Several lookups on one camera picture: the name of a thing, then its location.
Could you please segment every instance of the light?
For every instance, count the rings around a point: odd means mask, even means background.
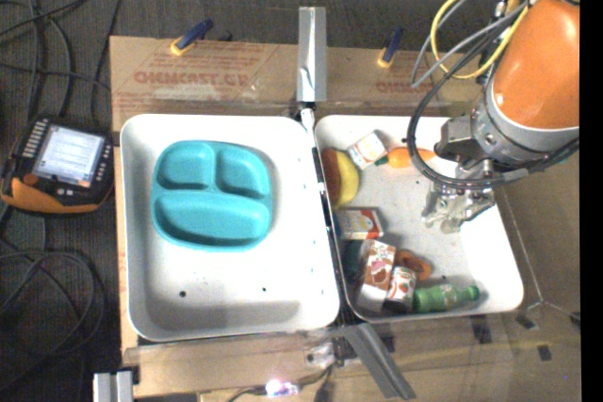
[[[274,378],[266,384],[266,395],[268,398],[280,397],[284,395],[297,395],[300,393],[300,387],[291,382],[281,382]]]

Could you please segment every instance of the banana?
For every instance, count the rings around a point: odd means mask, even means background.
[[[322,151],[327,191],[334,209],[350,202],[358,192],[360,175],[347,153],[331,148]]]
[[[335,209],[353,200],[360,185],[358,169],[346,153],[337,151],[337,165],[341,176],[341,189],[339,190],[339,200],[335,204]]]

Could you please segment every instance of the teal plate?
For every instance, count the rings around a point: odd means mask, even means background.
[[[151,214],[157,231],[173,243],[209,250],[254,247],[272,221],[268,167],[236,144],[171,144],[155,165]]]

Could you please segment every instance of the snack package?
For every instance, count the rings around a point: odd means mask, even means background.
[[[359,169],[366,169],[379,158],[387,155],[387,149],[376,131],[368,133],[348,148],[351,160]]]
[[[376,210],[346,208],[334,213],[335,232],[342,240],[377,239],[383,236]]]
[[[379,240],[367,240],[362,249],[365,260],[356,305],[358,308],[379,312],[389,289],[396,249]]]

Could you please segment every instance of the green bottle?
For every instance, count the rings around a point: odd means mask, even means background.
[[[416,314],[445,312],[479,298],[480,289],[475,285],[462,289],[445,283],[430,288],[417,288],[413,297],[413,311]]]

